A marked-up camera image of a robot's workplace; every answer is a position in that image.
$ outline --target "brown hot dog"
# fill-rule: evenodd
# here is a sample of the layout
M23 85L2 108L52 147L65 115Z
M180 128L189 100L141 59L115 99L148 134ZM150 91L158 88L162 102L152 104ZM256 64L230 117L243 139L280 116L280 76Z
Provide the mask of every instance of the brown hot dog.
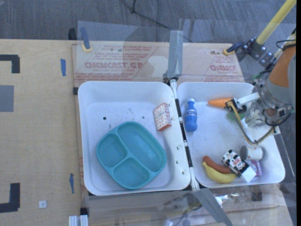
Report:
M217 170L218 172L220 173L223 173L223 174L228 174L228 173L231 173L231 169L229 167L226 167L226 166L222 166L222 165L219 165L217 164L216 162L214 162L209 156L204 156L203 157L203 161L206 162L206 164Z

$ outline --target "blue bottle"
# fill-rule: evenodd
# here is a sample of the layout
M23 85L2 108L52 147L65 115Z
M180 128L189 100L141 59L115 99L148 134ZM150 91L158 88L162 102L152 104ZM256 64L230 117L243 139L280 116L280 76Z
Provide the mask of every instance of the blue bottle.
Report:
M196 131L198 125L197 125L197 111L194 108L194 99L189 98L187 100L188 107L185 112L185 129L186 131Z

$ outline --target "blue plate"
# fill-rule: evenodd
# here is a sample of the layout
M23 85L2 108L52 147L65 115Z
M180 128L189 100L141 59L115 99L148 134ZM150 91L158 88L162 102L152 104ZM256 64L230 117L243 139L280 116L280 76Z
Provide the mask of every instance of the blue plate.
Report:
M166 165L166 152L141 124L128 121L97 144L96 156L110 176L126 189L149 183Z

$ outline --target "small white square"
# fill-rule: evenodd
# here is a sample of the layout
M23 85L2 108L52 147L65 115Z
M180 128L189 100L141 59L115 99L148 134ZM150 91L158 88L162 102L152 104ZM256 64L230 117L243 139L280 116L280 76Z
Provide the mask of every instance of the small white square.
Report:
M40 209L47 208L47 201L39 201L39 208Z

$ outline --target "banana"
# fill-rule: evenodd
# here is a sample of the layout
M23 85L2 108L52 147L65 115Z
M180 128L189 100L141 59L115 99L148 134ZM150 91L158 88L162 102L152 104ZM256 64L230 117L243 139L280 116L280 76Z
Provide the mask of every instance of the banana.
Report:
M236 174L234 173L220 173L217 170L213 169L212 167L209 167L206 162L203 162L202 165L206 169L207 175L214 181L218 183L230 183L236 178Z

